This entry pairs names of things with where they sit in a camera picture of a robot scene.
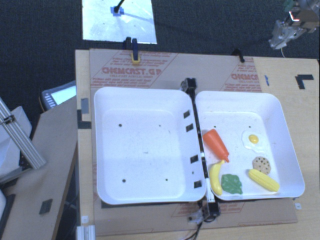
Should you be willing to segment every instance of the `robotic arm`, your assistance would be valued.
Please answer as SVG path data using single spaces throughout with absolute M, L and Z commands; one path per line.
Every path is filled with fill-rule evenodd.
M 320 0 L 287 0 L 284 11 L 288 16 L 277 20 L 269 40 L 272 49 L 281 49 L 303 33 L 312 33 L 319 27 Z

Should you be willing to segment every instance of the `empty white tray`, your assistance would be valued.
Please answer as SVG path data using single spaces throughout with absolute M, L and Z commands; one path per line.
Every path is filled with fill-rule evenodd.
M 251 200 L 295 198 L 305 190 L 304 179 L 288 131 L 279 100 L 268 93 L 202 91 L 196 96 L 202 134 L 216 129 L 229 151 L 229 163 L 221 166 L 219 180 L 224 174 L 237 175 L 243 194 L 223 191 L 222 200 Z M 248 149 L 243 135 L 260 136 L 261 147 Z M 204 145 L 208 168 L 220 160 Z M 270 192 L 248 176 L 255 157 L 269 160 L 269 176 L 280 184 L 278 192 Z
M 190 97 L 104 87 L 94 95 L 97 192 L 112 205 L 194 202 L 206 192 Z

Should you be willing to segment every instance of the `toy fried egg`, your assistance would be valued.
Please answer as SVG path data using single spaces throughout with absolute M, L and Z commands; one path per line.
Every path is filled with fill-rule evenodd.
M 245 148 L 260 154 L 268 149 L 268 139 L 262 134 L 249 130 L 242 133 L 242 143 Z

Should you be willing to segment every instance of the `egg yolk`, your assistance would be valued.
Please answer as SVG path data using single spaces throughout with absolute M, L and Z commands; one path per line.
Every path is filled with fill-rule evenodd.
M 251 141 L 253 144 L 257 144 L 259 142 L 259 138 L 258 138 L 258 136 L 251 134 L 249 136 L 249 141 Z

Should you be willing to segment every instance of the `toy carrot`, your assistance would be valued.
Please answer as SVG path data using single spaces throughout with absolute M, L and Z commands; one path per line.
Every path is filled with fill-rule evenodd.
M 229 152 L 215 129 L 208 131 L 202 137 L 204 142 L 209 146 L 209 148 L 216 154 L 219 159 L 225 160 L 229 163 Z

